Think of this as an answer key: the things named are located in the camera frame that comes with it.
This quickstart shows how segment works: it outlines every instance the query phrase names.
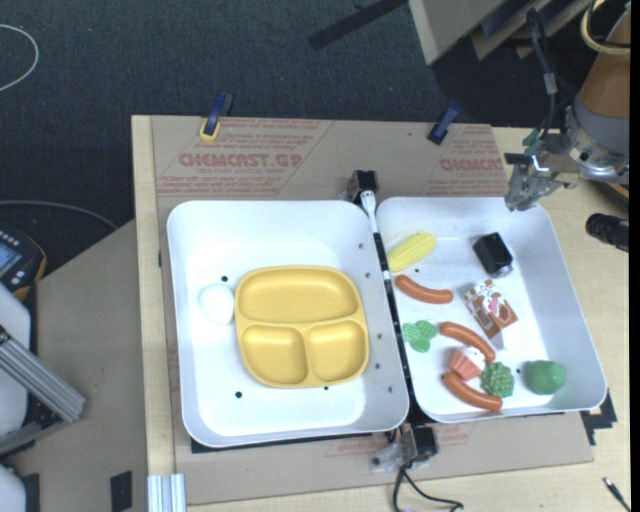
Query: robotic end effector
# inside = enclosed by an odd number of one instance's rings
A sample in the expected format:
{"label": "robotic end effector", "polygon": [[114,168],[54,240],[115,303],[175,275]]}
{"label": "robotic end effector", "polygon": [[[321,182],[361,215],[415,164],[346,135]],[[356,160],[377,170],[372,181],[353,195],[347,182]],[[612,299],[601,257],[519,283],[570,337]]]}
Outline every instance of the robotic end effector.
{"label": "robotic end effector", "polygon": [[[511,211],[526,210],[560,187],[573,188],[579,178],[629,183],[631,2],[607,42],[596,43],[590,35],[590,16],[603,2],[594,1],[582,20],[583,38],[599,54],[582,89],[565,111],[560,133],[548,133],[548,122],[544,130],[534,130],[523,141],[526,146],[523,154],[505,155],[507,163],[514,166],[505,195]],[[540,46],[539,19],[531,11],[528,18],[551,100],[550,121],[557,92],[555,75]]]}

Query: wooden edge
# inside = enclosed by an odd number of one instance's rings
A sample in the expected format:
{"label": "wooden edge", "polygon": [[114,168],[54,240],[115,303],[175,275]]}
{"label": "wooden edge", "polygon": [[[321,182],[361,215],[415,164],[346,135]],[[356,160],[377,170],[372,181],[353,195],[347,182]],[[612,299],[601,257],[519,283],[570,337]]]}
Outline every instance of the wooden edge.
{"label": "wooden edge", "polygon": [[140,274],[142,365],[150,475],[175,472],[173,424],[167,359],[160,235],[155,193],[153,132],[150,116],[132,116],[133,174]]}

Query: sausage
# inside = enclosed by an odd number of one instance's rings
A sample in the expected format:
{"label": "sausage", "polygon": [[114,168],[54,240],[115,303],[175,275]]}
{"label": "sausage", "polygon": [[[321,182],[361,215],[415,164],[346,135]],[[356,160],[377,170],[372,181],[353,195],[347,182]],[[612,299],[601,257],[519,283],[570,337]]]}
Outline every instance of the sausage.
{"label": "sausage", "polygon": [[502,398],[473,389],[453,371],[445,373],[442,382],[456,397],[469,405],[490,411],[502,409]]}
{"label": "sausage", "polygon": [[395,279],[396,286],[404,293],[422,302],[430,304],[448,304],[453,300],[451,290],[434,290],[416,283],[409,276],[401,274]]}
{"label": "sausage", "polygon": [[439,330],[440,334],[443,336],[455,338],[462,343],[466,343],[467,345],[477,348],[484,354],[484,358],[487,363],[493,363],[493,361],[495,361],[495,350],[493,350],[479,334],[476,334],[464,325],[460,325],[455,322],[442,322]]}

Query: black electronic device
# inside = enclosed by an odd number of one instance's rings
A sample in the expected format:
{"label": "black electronic device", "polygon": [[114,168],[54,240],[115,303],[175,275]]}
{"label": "black electronic device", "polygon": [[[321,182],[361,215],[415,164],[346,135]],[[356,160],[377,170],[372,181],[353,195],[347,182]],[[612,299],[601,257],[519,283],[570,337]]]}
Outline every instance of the black electronic device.
{"label": "black electronic device", "polygon": [[28,235],[0,221],[0,282],[19,300],[42,277],[47,258]]}

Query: table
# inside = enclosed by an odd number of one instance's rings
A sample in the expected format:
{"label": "table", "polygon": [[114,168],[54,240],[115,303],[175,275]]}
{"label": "table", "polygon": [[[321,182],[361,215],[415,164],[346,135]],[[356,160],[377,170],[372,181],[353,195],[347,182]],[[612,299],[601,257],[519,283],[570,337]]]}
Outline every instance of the table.
{"label": "table", "polygon": [[[150,116],[132,119],[140,316],[145,389],[147,464],[149,474],[176,471],[169,402],[167,351],[158,266],[159,232],[155,194],[153,133]],[[528,130],[494,129],[501,153],[516,152]],[[393,134],[389,136],[393,146]],[[628,214],[615,200],[590,183],[561,190],[540,204],[550,214],[587,325],[598,350],[617,413],[612,429],[598,431],[595,461],[590,464],[430,480],[425,491],[454,498],[467,510],[603,510],[619,506],[606,490],[609,477],[623,495],[631,492],[630,391],[628,335],[628,254],[589,237],[584,223],[592,213]],[[403,507],[428,509],[430,504],[403,487]],[[385,510],[389,485],[306,493],[189,507],[189,510]]]}

